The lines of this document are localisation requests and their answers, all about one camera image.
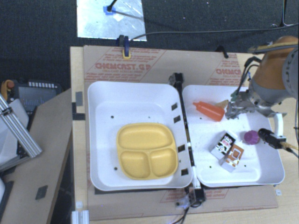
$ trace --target blue tape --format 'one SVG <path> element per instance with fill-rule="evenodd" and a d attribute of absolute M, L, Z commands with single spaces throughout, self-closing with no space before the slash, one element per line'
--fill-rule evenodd
<path fill-rule="evenodd" d="M 103 7 L 104 13 L 105 13 L 106 15 L 110 16 L 110 15 L 114 15 L 114 14 L 116 13 L 115 7 L 112 7 L 111 12 L 108 12 L 108 11 L 107 11 L 107 7 L 108 7 L 108 6 L 104 6 L 104 7 Z"/>

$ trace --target black connector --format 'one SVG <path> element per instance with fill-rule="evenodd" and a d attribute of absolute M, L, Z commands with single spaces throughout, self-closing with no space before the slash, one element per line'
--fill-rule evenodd
<path fill-rule="evenodd" d="M 206 200 L 206 194 L 203 189 L 195 189 L 196 203 L 203 203 Z"/>
<path fill-rule="evenodd" d="M 258 136 L 265 142 L 267 142 L 272 148 L 274 149 L 280 149 L 283 148 L 283 146 L 280 144 L 280 142 L 285 142 L 286 138 L 277 138 L 275 134 L 267 129 L 260 129 L 258 131 Z"/>

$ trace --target white tray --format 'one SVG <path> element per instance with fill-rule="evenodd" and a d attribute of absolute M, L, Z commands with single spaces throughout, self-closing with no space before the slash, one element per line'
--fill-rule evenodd
<path fill-rule="evenodd" d="M 219 160 L 210 152 L 227 130 L 238 135 L 236 142 L 241 141 L 249 130 L 271 130 L 269 120 L 258 112 L 241 114 L 238 119 L 227 120 L 223 117 L 221 122 L 215 122 L 198 112 L 193 105 L 194 101 L 211 104 L 221 102 L 235 90 L 236 87 L 207 85 L 189 85 L 183 90 L 197 177 L 208 187 L 281 183 L 285 171 L 279 152 L 262 141 L 256 145 L 242 145 L 244 153 L 232 173 L 222 168 Z"/>
<path fill-rule="evenodd" d="M 185 126 L 178 92 L 167 84 L 99 81 L 88 89 L 91 180 L 100 190 L 166 189 L 188 186 L 192 179 Z M 133 180 L 119 165 L 116 135 L 133 123 L 160 123 L 173 133 L 178 153 L 178 169 L 166 178 Z"/>

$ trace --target aluminum foil sheet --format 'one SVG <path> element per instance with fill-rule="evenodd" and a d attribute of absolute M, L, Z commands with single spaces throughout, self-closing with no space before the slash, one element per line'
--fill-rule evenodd
<path fill-rule="evenodd" d="M 78 37 L 116 39 L 127 35 L 132 39 L 145 33 L 141 0 L 117 0 L 112 12 L 105 12 L 112 1 L 77 0 Z M 137 41 L 146 41 L 146 37 Z"/>

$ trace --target black cable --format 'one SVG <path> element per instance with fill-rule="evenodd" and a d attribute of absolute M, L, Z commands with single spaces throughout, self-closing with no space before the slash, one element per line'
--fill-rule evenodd
<path fill-rule="evenodd" d="M 297 116 L 298 116 L 298 100 L 297 100 L 297 102 L 296 102 L 296 110 L 295 110 L 295 127 L 294 127 L 294 129 L 295 129 L 295 134 L 296 134 L 296 139 L 297 139 L 297 143 L 298 143 L 298 145 L 299 145 L 299 131 L 298 131 L 298 122 L 297 122 Z"/>
<path fill-rule="evenodd" d="M 191 205 L 192 208 L 197 208 L 197 207 L 200 207 L 200 206 L 201 206 L 201 203 L 195 203 L 195 204 Z"/>
<path fill-rule="evenodd" d="M 292 153 L 293 155 L 295 155 L 298 159 L 299 159 L 299 156 L 298 156 L 298 154 L 296 154 L 295 152 L 294 152 L 294 150 L 292 150 L 291 148 L 286 148 L 286 151 L 288 151 L 288 152 L 290 152 L 290 153 Z"/>
<path fill-rule="evenodd" d="M 240 88 L 241 88 L 242 84 L 244 83 L 244 81 L 246 79 L 246 76 L 247 76 L 249 70 L 251 69 L 251 67 L 252 66 L 258 66 L 256 64 L 250 65 L 253 61 L 256 61 L 256 62 L 260 63 L 262 60 L 257 58 L 256 56 L 253 56 L 253 57 L 247 59 L 247 61 L 244 64 L 245 68 L 244 68 L 243 73 L 241 75 L 241 80 L 240 80 L 239 86 L 238 86 L 237 90 L 235 91 L 235 96 L 237 96 L 239 94 Z"/>
<path fill-rule="evenodd" d="M 187 215 L 188 210 L 189 210 L 189 208 L 186 208 L 186 210 L 185 210 L 183 216 L 182 216 L 179 220 L 177 220 L 177 221 L 175 221 L 175 222 L 173 222 L 173 223 L 171 223 L 171 224 L 177 224 L 177 223 L 179 223 L 180 221 L 181 221 L 180 224 L 183 224 L 184 221 L 185 221 L 185 218 L 186 218 L 186 215 Z"/>
<path fill-rule="evenodd" d="M 287 0 L 283 0 L 283 4 L 282 4 L 282 17 L 281 17 L 281 22 L 280 22 L 280 26 L 285 26 L 285 10 L 286 10 L 286 2 Z"/>
<path fill-rule="evenodd" d="M 280 29 L 285 29 L 285 28 L 291 28 L 291 27 L 295 27 L 295 26 L 298 26 L 299 23 L 295 23 L 295 24 L 292 24 L 290 26 L 287 26 L 287 27 L 278 27 L 278 28 L 264 28 L 264 29 L 240 29 L 240 30 L 220 30 L 220 31 L 190 31 L 190 32 L 187 32 L 187 31 L 164 31 L 164 32 L 149 32 L 149 33 L 144 33 L 142 35 L 138 35 L 134 38 L 132 38 L 130 40 L 133 41 L 133 40 L 136 40 L 140 37 L 143 37 L 143 36 L 149 36 L 149 35 L 158 35 L 158 34 L 206 34 L 206 33 L 228 33 L 228 32 L 263 32 L 263 31 L 274 31 L 274 30 L 280 30 Z"/>

